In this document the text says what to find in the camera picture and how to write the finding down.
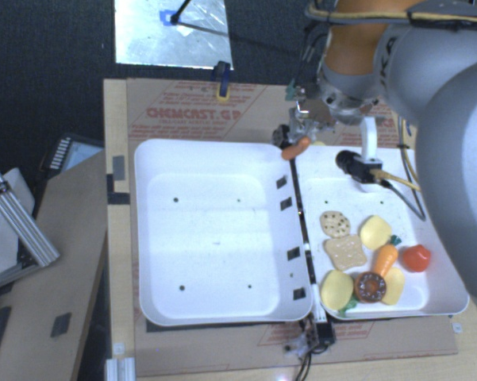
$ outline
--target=toy carrot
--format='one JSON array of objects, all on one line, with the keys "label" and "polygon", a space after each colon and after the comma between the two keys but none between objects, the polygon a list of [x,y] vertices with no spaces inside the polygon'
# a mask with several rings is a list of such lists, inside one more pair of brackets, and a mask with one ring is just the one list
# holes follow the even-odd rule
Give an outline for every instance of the toy carrot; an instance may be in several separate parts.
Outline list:
[{"label": "toy carrot", "polygon": [[384,278],[397,258],[398,251],[395,246],[392,244],[384,245],[378,252],[372,272],[375,272]]},{"label": "toy carrot", "polygon": [[387,292],[385,275],[398,258],[398,251],[392,244],[381,247],[378,251],[372,271],[358,275],[354,283],[355,296],[361,302],[379,302]]}]

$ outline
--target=yellow cable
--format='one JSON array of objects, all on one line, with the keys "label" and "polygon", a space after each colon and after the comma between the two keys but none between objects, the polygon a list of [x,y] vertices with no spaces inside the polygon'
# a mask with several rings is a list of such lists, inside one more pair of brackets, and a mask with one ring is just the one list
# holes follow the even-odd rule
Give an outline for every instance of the yellow cable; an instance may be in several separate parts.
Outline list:
[{"label": "yellow cable", "polygon": [[382,169],[371,169],[370,173],[376,178],[376,179],[390,179],[395,182],[402,183],[406,185],[407,187],[410,187],[411,189],[415,189],[416,191],[420,192],[420,187],[418,185],[415,185],[414,183],[411,183],[410,181],[407,181],[405,179],[399,178],[396,175],[392,175],[389,172],[383,171]]},{"label": "yellow cable", "polygon": [[367,18],[385,18],[387,20],[422,20],[422,21],[471,21],[477,22],[477,17],[473,16],[460,16],[454,14],[437,14],[437,13],[388,13],[372,11],[368,13],[335,13],[326,10],[319,10],[315,7],[314,3],[310,3],[307,9],[309,14],[324,19],[336,19],[336,20],[360,20]]}]

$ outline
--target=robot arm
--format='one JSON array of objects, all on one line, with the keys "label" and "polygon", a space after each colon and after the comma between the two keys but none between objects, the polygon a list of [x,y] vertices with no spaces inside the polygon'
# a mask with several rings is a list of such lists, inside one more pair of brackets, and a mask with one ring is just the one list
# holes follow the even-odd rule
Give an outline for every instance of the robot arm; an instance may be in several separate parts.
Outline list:
[{"label": "robot arm", "polygon": [[[403,12],[389,21],[397,24],[376,19],[330,29],[317,75],[320,97],[335,119],[357,124],[381,95],[418,126],[425,205],[477,305],[477,7],[452,0],[337,0],[335,12],[341,24],[346,13],[367,12],[374,21],[374,15]],[[329,20],[317,2],[307,14]]]}]

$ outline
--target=cardboard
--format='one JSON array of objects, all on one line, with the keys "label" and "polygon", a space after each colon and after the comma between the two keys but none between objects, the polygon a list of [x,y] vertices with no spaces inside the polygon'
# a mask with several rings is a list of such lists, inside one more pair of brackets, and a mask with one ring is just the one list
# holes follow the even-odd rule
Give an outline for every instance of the cardboard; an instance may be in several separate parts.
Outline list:
[{"label": "cardboard", "polygon": [[[286,354],[283,349],[288,341],[300,335],[298,323],[160,328],[147,323],[141,313],[137,293],[137,217],[132,162],[137,145],[154,137],[269,142],[273,130],[287,123],[288,110],[294,105],[284,100],[285,88],[231,84],[229,100],[219,102],[215,98],[216,83],[130,79],[126,82],[108,81],[105,87],[110,90],[106,95],[106,125],[109,131],[113,131],[113,136],[106,134],[106,150],[111,151],[107,157],[108,171],[111,170],[110,160],[113,156],[124,156],[125,165],[129,167],[127,182],[130,188],[131,249],[128,255],[133,281],[132,356],[136,357],[137,375],[150,377],[298,365],[298,357]],[[126,105],[123,98],[118,98],[112,89],[121,92],[126,90]],[[121,103],[119,106],[113,107],[113,96]],[[120,108],[127,112],[127,125],[123,121],[123,114],[119,114]],[[398,135],[394,115],[382,103],[374,112],[384,117],[378,127],[379,146],[396,146]],[[115,121],[123,124],[118,127]],[[330,145],[360,145],[360,131],[358,127],[338,125],[334,131],[321,134],[320,140]],[[114,248],[120,248],[119,244],[112,243],[113,238],[110,236],[110,254]],[[117,263],[127,264],[123,259]],[[113,305],[113,285],[111,287]],[[112,307],[112,312],[121,314],[118,309]],[[117,326],[119,329],[113,331],[113,346],[122,342],[124,331],[130,329],[130,322],[124,320]],[[457,353],[448,317],[340,323],[336,325],[336,333],[337,343],[327,353],[315,356],[314,363]],[[123,351],[114,356],[123,356]]]},{"label": "cardboard", "polygon": [[[0,295],[10,317],[0,344],[0,381],[74,380],[105,263],[106,183],[101,152],[50,179],[37,224],[60,252],[49,267]],[[57,318],[67,332],[52,337]]]}]

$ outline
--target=cookie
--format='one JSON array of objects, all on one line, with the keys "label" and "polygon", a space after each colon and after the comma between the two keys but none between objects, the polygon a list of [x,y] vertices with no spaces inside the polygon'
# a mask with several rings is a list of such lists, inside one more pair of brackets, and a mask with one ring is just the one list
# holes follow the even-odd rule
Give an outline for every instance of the cookie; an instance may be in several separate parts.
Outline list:
[{"label": "cookie", "polygon": [[323,232],[332,238],[348,236],[351,232],[349,220],[341,212],[329,210],[319,217]]},{"label": "cookie", "polygon": [[325,251],[337,270],[361,267],[367,262],[362,242],[356,234],[325,241]]}]

